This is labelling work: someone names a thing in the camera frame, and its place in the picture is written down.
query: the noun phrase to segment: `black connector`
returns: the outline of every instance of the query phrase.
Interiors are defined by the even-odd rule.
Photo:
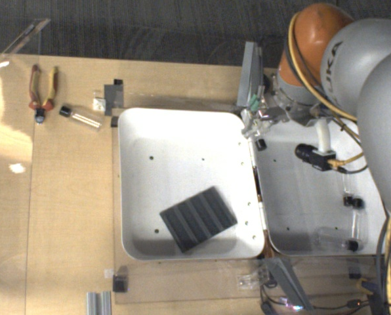
[[[309,144],[299,144],[295,148],[295,155],[303,160],[303,162],[311,164],[313,168],[320,171],[331,170],[328,160],[335,159],[335,152],[331,151],[326,154],[321,154],[316,147]]]
[[[129,286],[129,282],[126,276],[117,276],[112,277],[112,291],[114,293],[126,293]]]
[[[360,299],[349,300],[349,301],[347,301],[347,303],[346,303],[346,307],[347,307],[347,308],[350,308],[350,309],[352,309],[352,308],[358,308],[358,307],[361,306],[362,303],[363,303],[363,301],[360,300]]]
[[[267,149],[267,144],[264,139],[255,140],[255,146],[259,152]]]
[[[117,116],[113,116],[111,118],[111,128],[114,128],[114,127],[118,127],[118,117]]]
[[[276,315],[277,313],[273,310],[272,305],[269,303],[262,303],[261,310],[265,315]]]
[[[342,198],[342,202],[345,207],[353,207],[354,209],[362,209],[365,206],[365,203],[361,198],[355,198],[351,195],[345,195]]]

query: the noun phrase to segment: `pliers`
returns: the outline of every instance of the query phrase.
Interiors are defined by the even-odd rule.
[[[37,64],[32,66],[30,80],[30,98],[29,107],[35,111],[35,121],[42,124],[45,119],[45,111],[51,111],[54,108],[54,98],[57,93],[58,86],[58,68],[55,66],[50,72],[50,89],[44,103],[41,105],[38,95],[38,81],[40,70]]]

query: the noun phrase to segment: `black sponge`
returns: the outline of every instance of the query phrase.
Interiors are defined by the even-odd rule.
[[[215,187],[162,211],[160,215],[181,252],[237,223]]]

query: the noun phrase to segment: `wooden table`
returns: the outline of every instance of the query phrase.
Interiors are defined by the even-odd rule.
[[[27,94],[32,64],[40,93],[58,66],[55,111],[36,125]],[[17,56],[0,75],[0,314],[85,314],[86,292],[112,288],[112,129],[95,133],[58,115],[91,107],[114,78],[125,93],[235,102],[240,68]],[[23,173],[9,165],[21,163]],[[261,314],[258,299],[121,305],[114,314]]]

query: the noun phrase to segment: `yellow cable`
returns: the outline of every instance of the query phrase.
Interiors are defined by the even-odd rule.
[[[389,310],[391,315],[391,219],[388,221],[385,235],[385,262],[388,261],[388,268],[386,270],[386,298],[388,299]]]
[[[328,160],[327,162],[333,167],[333,168],[338,168],[338,167],[341,167],[342,165],[346,165],[347,163],[350,163],[350,162],[353,162],[353,161],[356,161],[357,159],[361,158],[363,156],[363,152],[354,156],[354,157],[351,157],[350,159],[347,159],[347,160],[344,160],[344,161],[341,161],[341,160],[337,160],[337,159],[330,159]]]
[[[290,54],[290,57],[291,57],[291,59],[293,61],[293,65],[295,66],[295,69],[296,69],[296,71],[298,73],[298,76],[299,76],[300,80],[305,84],[305,86],[309,90],[309,92],[311,92],[321,103],[323,103],[330,110],[334,111],[335,113],[339,114],[342,117],[345,117],[346,119],[350,119],[352,121],[357,121],[358,119],[355,116],[353,116],[353,115],[351,115],[351,114],[341,110],[340,108],[338,108],[335,105],[333,105],[332,103],[330,103],[323,96],[321,96],[314,89],[314,87],[309,83],[309,81],[305,78],[304,74],[300,70],[298,62],[297,62],[296,57],[295,57],[295,50],[294,50],[294,47],[293,47],[293,28],[294,28],[295,21],[297,19],[298,14],[299,13],[296,13],[292,17],[292,20],[290,21],[290,24],[289,24],[289,38],[288,38],[288,40],[289,40],[289,54]]]
[[[353,131],[351,128],[349,128],[349,126],[347,126],[343,120],[340,118],[340,116],[335,113],[334,111],[331,111],[332,115],[334,116],[334,118],[340,123],[342,129],[344,129],[346,132],[349,132],[351,135],[355,136],[356,138],[360,139],[360,136],[359,134],[357,134],[355,131]]]

